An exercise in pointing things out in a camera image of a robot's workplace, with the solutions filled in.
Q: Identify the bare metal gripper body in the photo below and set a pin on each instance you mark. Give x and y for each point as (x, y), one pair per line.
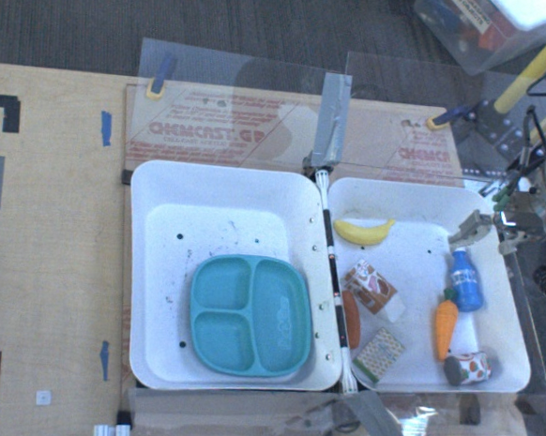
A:
(523, 213)

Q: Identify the thin black and white rod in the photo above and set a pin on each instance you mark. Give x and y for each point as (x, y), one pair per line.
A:
(331, 245)

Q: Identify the teal divided plate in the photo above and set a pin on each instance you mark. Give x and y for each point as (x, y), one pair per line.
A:
(251, 314)

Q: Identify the orange sausage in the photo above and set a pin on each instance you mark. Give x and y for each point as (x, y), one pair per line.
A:
(352, 322)

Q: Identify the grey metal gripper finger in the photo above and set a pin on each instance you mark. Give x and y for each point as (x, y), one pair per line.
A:
(473, 225)
(511, 241)

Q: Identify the blue bottle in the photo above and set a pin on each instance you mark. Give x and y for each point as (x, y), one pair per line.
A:
(466, 284)

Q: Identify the white can with orange print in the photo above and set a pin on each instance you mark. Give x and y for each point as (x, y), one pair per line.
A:
(470, 368)

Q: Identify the brown and white carton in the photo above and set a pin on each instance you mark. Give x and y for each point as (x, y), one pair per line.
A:
(371, 288)

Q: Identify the white plastic tray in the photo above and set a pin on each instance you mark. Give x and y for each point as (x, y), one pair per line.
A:
(418, 289)
(170, 270)

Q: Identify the brown cardboard board red print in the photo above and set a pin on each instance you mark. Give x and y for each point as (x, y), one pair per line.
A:
(200, 131)

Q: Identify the clear plastic storage bin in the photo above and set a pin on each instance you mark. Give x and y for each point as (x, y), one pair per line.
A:
(466, 30)

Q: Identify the orange carrot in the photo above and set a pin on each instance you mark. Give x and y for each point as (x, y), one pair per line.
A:
(445, 324)

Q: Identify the patterned green and white packet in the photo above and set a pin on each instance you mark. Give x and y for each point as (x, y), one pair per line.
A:
(379, 354)

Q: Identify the yellow banana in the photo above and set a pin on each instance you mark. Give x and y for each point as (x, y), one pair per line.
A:
(363, 233)

